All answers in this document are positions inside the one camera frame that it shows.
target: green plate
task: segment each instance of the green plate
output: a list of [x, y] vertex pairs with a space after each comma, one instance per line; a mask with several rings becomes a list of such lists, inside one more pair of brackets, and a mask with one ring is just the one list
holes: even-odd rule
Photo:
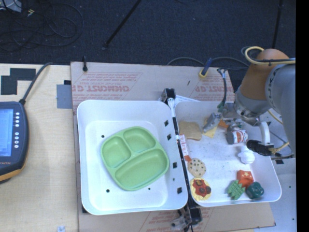
[[169, 169], [164, 148], [143, 127], [130, 127], [107, 138], [101, 157], [114, 181], [128, 191], [149, 185]]

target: blue screen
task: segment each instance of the blue screen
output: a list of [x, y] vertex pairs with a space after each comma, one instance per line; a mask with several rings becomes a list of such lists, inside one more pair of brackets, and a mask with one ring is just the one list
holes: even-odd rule
[[13, 109], [0, 109], [0, 157], [12, 154]]

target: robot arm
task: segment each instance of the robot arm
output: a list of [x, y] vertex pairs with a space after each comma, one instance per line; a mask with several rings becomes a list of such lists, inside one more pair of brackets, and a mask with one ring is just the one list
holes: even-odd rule
[[236, 113], [245, 122], [262, 126], [263, 133], [265, 125], [261, 125], [259, 116], [273, 108], [282, 116], [286, 136], [295, 152], [295, 58], [276, 49], [262, 49], [257, 61], [251, 62], [235, 92], [234, 104], [226, 104], [222, 115], [231, 117], [231, 113]]

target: black floor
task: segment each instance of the black floor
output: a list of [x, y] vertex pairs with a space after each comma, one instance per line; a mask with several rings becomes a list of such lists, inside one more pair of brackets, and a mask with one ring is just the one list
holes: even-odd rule
[[[296, 0], [141, 0], [111, 39], [137, 1], [2, 1], [0, 63], [244, 67], [247, 46], [295, 57]], [[244, 74], [230, 71], [234, 89]]]

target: can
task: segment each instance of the can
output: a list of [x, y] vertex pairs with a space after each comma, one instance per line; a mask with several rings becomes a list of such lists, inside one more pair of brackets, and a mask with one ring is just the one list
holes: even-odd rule
[[232, 130], [226, 133], [226, 140], [229, 145], [246, 142], [248, 134], [246, 130]]

